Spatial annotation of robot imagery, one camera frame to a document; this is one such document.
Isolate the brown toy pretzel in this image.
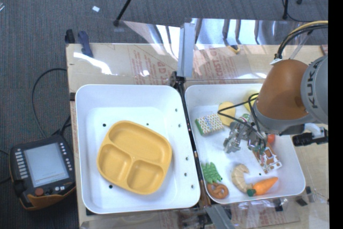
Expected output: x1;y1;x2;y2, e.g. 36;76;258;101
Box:
206;182;229;200

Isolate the yellow oval toy food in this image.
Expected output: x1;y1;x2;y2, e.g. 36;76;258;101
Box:
217;101;237;127

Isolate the white and brown carton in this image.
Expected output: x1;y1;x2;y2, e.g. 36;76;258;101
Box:
252;142;283;175

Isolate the black block with thin wires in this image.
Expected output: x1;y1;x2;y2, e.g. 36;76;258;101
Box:
169;71;186;89

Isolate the brown cardboard board, red print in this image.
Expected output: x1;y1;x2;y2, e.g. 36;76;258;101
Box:
65;42;329;229

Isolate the orange toy carrot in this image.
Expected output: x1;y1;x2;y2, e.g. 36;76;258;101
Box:
246;176;279;197

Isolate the yellow toy lemon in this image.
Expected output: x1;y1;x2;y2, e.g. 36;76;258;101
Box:
243;91;259;113

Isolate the yellow divided plate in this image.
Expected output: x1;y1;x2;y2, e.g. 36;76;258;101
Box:
96;120;173;196

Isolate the green and white patterned carton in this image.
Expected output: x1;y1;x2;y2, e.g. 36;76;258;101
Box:
194;113;225;136

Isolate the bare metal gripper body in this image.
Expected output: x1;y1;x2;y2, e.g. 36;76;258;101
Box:
229;121;269;144

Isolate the white plastic tray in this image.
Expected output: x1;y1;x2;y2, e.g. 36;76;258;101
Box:
74;84;202;215
184;83;307;205

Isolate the black cylinder on white bracket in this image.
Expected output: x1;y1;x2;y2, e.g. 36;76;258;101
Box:
292;123;329;147

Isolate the beige toy croissant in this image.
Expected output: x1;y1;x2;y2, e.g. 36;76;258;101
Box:
230;163;254;194

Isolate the green toy leaf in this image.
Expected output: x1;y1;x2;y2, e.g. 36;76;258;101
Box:
201;161;223;184

